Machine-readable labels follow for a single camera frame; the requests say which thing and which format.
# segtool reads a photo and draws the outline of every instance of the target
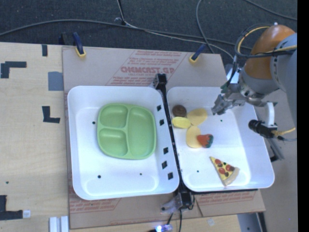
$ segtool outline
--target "black tape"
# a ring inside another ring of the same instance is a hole
[[[49,123],[60,123],[60,118],[51,118],[50,117],[50,106],[42,106],[43,110],[43,122],[49,122]]]
[[[0,78],[9,78],[10,68],[26,68],[27,62],[23,61],[5,61],[1,63]]]
[[[13,219],[22,219],[23,211],[4,211],[0,212],[0,220],[13,220]]]
[[[6,195],[0,195],[0,220],[22,219],[23,211],[7,211],[6,210]]]
[[[48,55],[47,45],[46,45],[46,44],[43,44],[43,45],[42,45],[42,56],[43,56],[43,57],[47,57],[47,55]]]
[[[27,62],[23,61],[5,61],[5,65],[8,68],[25,68],[27,67]]]
[[[6,195],[0,195],[0,212],[5,211]]]
[[[1,64],[0,78],[9,78],[10,68],[7,68],[5,64]]]

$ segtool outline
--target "toy pizza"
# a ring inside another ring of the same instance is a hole
[[[239,174],[239,168],[214,157],[210,157],[210,159],[224,186],[231,184],[236,179]]]

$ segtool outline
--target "brown toy food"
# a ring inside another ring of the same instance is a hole
[[[175,117],[186,117],[187,115],[187,110],[184,106],[182,105],[176,105],[173,107],[172,112]]]

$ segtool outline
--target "white tray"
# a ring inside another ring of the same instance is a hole
[[[155,152],[144,160],[105,155],[97,142],[102,106],[129,103],[155,117]],[[151,87],[78,86],[68,93],[73,188],[82,199],[97,200],[172,193],[179,185],[176,160],[161,94]]]
[[[211,108],[220,92],[218,87],[173,87],[167,93],[171,117],[177,104],[188,112],[203,107],[208,118],[198,127],[201,134],[214,136],[210,148],[190,148],[185,141],[186,129],[173,127],[184,184],[196,192],[270,187],[275,177],[264,139],[248,127],[249,121],[256,119],[253,106],[245,104],[223,115],[212,115]],[[210,156],[240,168],[232,184],[223,186]]]

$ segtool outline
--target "green divided plate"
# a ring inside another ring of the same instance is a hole
[[[97,130],[100,149],[111,157],[145,159],[156,147],[154,115],[141,106],[122,103],[103,106]]]

